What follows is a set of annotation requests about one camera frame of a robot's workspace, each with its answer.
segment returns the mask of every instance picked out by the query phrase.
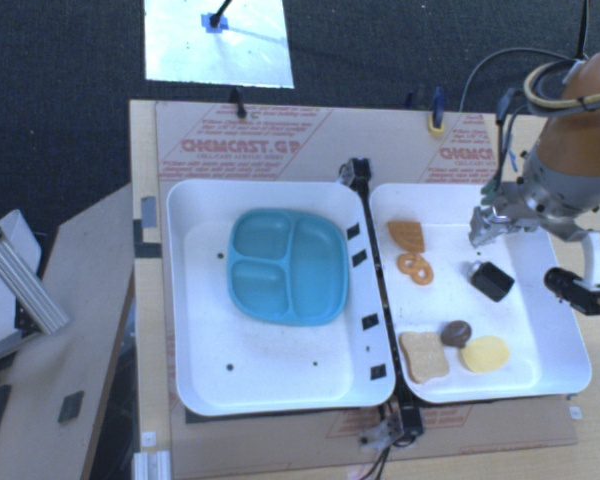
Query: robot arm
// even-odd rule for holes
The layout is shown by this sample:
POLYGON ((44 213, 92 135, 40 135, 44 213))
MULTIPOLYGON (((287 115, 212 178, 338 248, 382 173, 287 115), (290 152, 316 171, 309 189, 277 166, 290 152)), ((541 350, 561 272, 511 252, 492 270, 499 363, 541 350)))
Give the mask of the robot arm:
POLYGON ((501 234, 542 227, 564 241, 580 242, 584 276, 550 271, 545 284, 579 311, 600 314, 600 231, 575 222, 600 206, 600 53, 576 63, 561 99, 551 100, 544 96, 542 76, 556 64, 541 66, 525 81, 528 108, 549 119, 525 157, 522 176, 501 183, 499 169, 483 189, 485 198, 474 208, 469 239, 480 246, 501 234))

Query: yellow oval object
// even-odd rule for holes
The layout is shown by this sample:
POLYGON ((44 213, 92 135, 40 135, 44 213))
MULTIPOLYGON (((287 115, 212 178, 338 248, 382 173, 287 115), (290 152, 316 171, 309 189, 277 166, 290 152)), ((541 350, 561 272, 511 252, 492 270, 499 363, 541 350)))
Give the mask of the yellow oval object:
POLYGON ((475 373, 497 370, 509 360, 509 346, 497 336, 482 336, 460 349, 465 366, 475 373))

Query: blue plate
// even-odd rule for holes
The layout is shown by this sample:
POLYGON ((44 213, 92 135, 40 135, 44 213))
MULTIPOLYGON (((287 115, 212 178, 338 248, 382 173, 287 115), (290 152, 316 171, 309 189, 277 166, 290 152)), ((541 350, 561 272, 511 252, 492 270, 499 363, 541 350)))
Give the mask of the blue plate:
POLYGON ((288 325, 321 325, 344 308, 347 247, 340 230, 318 215, 259 209, 231 231, 229 293, 243 312, 288 325))

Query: white tray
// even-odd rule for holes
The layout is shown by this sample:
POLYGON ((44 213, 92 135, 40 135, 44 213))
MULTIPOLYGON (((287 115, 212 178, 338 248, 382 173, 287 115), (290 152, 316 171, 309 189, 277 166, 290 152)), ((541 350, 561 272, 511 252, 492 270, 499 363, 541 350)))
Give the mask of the white tray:
POLYGON ((182 402, 207 415, 362 407, 383 403, 395 373, 359 197, 336 183, 187 180, 167 200, 182 402), (267 323, 242 313, 227 286, 234 222, 254 208, 318 214, 347 236, 349 292, 321 326, 267 323), (352 257, 367 259, 353 267, 352 257), (371 316, 365 329, 362 321, 371 316))
POLYGON ((591 365, 573 310, 544 286, 546 271, 556 266, 545 231, 501 236, 474 249, 469 220, 480 201, 477 185, 381 185, 371 195, 374 226, 382 258, 396 335, 406 331, 439 332, 452 320, 465 320, 473 338, 496 335, 511 356, 499 370, 475 374, 460 364, 458 349, 445 347, 450 373, 423 384, 407 375, 411 390, 432 403, 576 393, 591 378, 591 365), (404 251, 387 228, 392 220, 422 224, 426 251, 434 270, 430 285, 418 286, 396 264, 404 251), (515 280, 500 302, 479 292, 467 278, 476 261, 491 261, 515 280))

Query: black carpet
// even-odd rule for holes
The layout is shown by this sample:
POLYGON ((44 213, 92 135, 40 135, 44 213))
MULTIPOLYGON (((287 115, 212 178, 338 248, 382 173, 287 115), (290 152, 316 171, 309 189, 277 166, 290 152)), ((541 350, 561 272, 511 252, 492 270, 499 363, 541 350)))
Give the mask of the black carpet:
MULTIPOLYGON (((583 0, 283 0, 294 90, 247 101, 401 108, 436 85, 458 108, 467 76, 502 48, 574 55, 583 0)), ((587 52, 600 50, 592 0, 587 52)), ((224 101, 228 87, 144 79, 143 0, 0 0, 0 217, 20 208, 53 231, 129 181, 128 101, 224 101)), ((547 58, 485 66, 465 110, 492 111, 547 58)))

